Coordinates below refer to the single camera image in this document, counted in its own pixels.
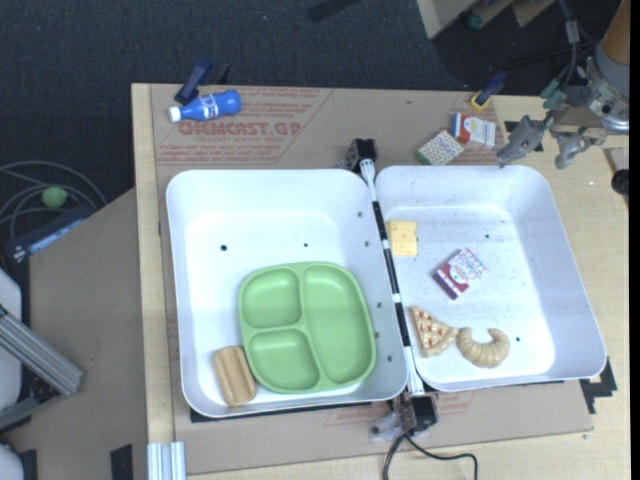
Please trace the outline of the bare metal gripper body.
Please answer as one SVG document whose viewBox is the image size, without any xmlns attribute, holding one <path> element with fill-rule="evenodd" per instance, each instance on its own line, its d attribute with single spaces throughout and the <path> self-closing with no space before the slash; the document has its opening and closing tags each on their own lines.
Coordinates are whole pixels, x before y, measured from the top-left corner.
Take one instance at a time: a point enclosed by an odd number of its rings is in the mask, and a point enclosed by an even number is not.
<svg viewBox="0 0 640 480">
<path fill-rule="evenodd" d="M 604 141 L 629 132 L 629 100 L 606 80 L 561 88 L 554 79 L 547 86 L 547 130 L 561 140 Z"/>
</svg>

